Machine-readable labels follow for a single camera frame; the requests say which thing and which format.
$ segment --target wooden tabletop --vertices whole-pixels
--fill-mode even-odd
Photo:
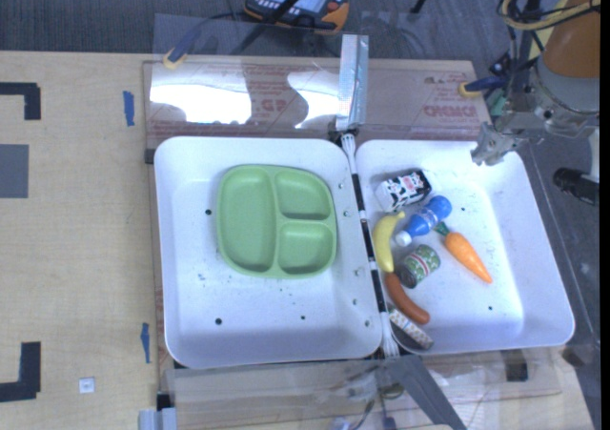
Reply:
[[[22,343],[41,347],[40,391],[0,402],[0,428],[135,428],[138,412],[156,405],[150,59],[0,52],[0,82],[36,83],[42,100],[41,119],[26,120],[23,96],[0,95],[0,144],[27,146],[29,164],[26,197],[0,197],[0,383],[19,380]],[[549,354],[551,394],[460,405],[456,390],[450,400],[469,428],[592,428],[573,368],[559,348]],[[405,425],[426,424],[420,410],[405,411]]]

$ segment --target white square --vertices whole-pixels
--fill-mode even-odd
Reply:
[[[95,392],[95,378],[81,378],[78,380],[78,390],[83,393]]]

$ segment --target toy banana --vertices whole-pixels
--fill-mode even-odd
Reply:
[[[395,215],[386,215],[377,222],[373,229],[373,248],[377,265],[382,271],[392,273],[394,271],[394,260],[390,250],[390,238],[394,233],[397,223],[404,218],[404,212],[400,211]]]

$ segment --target gray floor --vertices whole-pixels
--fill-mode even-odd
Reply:
[[[243,0],[233,0],[239,7]],[[370,36],[374,58],[449,58],[474,63],[480,77],[509,45],[496,16],[498,0],[352,0],[345,30]],[[542,0],[544,8],[558,0]],[[155,16],[206,17],[229,10],[227,0],[0,0],[0,49],[20,51],[152,52]],[[549,237],[578,325],[566,355],[600,427],[599,208],[550,184],[559,167],[587,171],[586,140],[549,137],[526,151]]]

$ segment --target brown sausage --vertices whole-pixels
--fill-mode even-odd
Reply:
[[[400,278],[396,274],[385,274],[385,286],[388,288],[388,294],[399,311],[420,325],[425,325],[430,321],[430,314],[423,308],[417,306],[413,300],[407,296],[402,284],[400,284]]]

